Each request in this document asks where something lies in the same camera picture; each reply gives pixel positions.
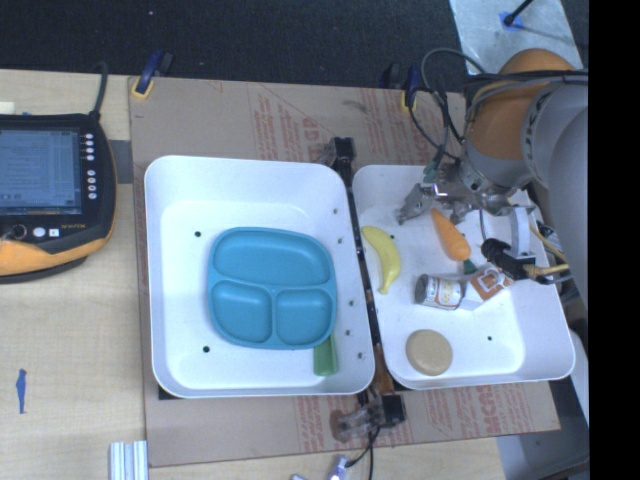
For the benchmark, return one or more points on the tan round biscuit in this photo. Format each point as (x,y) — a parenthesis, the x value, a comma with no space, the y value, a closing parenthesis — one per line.
(429,353)

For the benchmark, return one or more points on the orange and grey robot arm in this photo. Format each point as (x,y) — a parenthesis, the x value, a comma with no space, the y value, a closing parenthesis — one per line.
(550,133)

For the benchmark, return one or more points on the orange carrot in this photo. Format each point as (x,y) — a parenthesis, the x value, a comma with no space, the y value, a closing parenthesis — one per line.
(450,238)

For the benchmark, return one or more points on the yellow banana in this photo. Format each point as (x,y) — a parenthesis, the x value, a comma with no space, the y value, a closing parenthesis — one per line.
(387,258)

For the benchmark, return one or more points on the orange and white carton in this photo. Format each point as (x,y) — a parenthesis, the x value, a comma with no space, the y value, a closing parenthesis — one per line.
(487,285)

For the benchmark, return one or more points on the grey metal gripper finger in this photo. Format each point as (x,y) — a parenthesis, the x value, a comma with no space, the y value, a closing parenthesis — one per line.
(460,212)
(412,205)

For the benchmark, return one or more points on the white plastic tray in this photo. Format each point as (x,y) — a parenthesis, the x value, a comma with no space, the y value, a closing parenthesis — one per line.
(500,328)
(180,268)

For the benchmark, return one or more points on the green toy vegetable stick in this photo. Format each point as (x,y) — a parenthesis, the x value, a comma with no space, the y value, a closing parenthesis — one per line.
(326,360)

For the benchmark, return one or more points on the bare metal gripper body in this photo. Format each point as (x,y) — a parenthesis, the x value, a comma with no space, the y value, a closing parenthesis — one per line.
(472,188)

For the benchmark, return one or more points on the blue divided plate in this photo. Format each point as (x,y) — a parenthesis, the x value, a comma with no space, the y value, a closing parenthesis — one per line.
(270,283)

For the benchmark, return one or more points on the brown cardboard board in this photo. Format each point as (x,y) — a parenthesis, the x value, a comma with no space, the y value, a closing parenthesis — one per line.
(225,118)

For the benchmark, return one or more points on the small white and orange can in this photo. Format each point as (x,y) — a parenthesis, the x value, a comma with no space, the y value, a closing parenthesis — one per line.
(440,292)

